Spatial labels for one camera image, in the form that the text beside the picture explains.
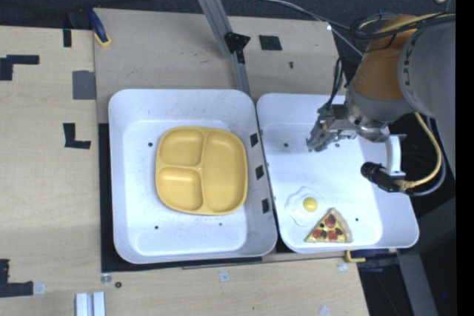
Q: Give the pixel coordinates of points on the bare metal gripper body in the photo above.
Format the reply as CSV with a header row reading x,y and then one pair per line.
x,y
342,122

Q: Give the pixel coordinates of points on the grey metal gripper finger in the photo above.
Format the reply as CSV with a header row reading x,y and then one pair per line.
x,y
313,138
326,143

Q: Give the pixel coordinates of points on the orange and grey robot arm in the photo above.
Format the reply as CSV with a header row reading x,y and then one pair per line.
x,y
381,74

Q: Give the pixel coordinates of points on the white plastic tray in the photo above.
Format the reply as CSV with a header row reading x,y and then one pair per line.
x,y
333,174
185,237

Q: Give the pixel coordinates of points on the white and yellow fried egg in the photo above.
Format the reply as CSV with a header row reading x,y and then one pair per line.
x,y
296,207

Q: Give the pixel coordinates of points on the yellow pizza slice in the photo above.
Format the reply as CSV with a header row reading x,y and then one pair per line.
x,y
331,231

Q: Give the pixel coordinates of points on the yellow divided plate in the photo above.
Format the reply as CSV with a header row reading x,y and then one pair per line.
x,y
201,170

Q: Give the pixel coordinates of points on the black cylinder on white bracket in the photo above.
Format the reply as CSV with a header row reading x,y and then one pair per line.
x,y
381,174

